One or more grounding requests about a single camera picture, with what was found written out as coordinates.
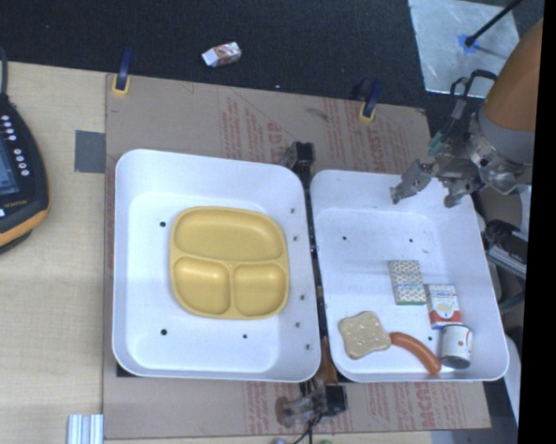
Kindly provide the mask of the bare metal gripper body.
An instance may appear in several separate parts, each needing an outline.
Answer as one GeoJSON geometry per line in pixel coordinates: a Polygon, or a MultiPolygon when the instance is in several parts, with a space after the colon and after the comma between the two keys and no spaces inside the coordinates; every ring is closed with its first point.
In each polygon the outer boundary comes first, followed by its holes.
{"type": "Polygon", "coordinates": [[[439,179],[474,179],[477,190],[488,187],[502,195],[529,183],[532,132],[486,133],[480,128],[451,134],[432,147],[432,171],[439,179]]]}

